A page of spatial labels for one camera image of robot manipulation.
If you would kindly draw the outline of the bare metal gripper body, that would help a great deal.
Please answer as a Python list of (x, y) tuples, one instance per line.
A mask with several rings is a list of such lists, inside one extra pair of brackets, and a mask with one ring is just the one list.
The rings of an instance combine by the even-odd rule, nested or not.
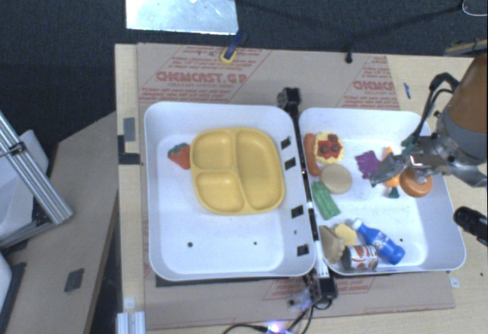
[(421, 136), (409, 155), (409, 168), (417, 176), (452, 175), (471, 187), (486, 187), (487, 176), (479, 170), (486, 163), (486, 141), (454, 141), (443, 135)]

